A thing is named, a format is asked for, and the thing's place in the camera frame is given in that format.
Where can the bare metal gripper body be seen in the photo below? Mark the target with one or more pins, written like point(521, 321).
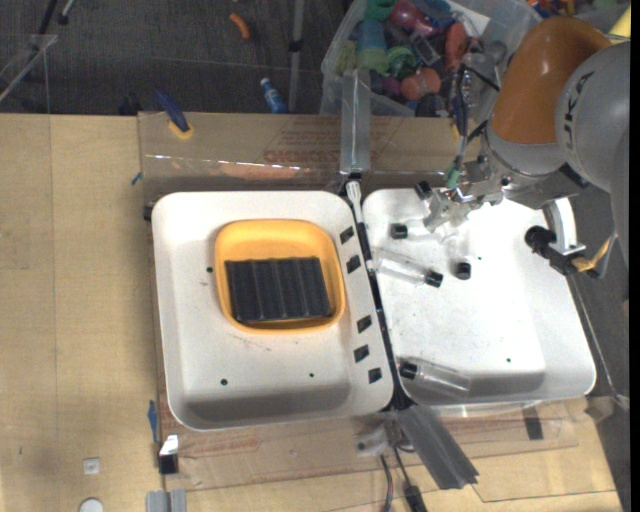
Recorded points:
point(540, 192)

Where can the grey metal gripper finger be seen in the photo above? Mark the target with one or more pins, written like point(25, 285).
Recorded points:
point(461, 210)
point(440, 207)

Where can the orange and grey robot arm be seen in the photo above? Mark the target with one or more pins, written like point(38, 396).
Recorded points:
point(530, 90)

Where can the clear bottle with black cap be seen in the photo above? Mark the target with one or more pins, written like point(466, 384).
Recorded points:
point(435, 376)
point(463, 270)
point(423, 189)
point(399, 231)
point(405, 270)

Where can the white plastic tray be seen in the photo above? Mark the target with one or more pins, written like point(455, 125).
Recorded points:
point(260, 370)
point(480, 320)

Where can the clear plastic storage bin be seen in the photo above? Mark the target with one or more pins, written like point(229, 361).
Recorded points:
point(400, 55)

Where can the orange plastic bowl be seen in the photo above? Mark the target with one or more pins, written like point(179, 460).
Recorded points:
point(272, 237)

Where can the black ribbed rectangular insert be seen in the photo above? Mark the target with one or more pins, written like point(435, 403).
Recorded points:
point(277, 289)

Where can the blue plastic bottle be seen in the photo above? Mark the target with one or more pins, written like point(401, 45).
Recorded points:
point(273, 96)

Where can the small black and white carton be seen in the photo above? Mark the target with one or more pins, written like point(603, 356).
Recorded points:
point(169, 457)

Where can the black cylinder on white bracket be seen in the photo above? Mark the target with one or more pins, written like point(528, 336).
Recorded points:
point(547, 247)

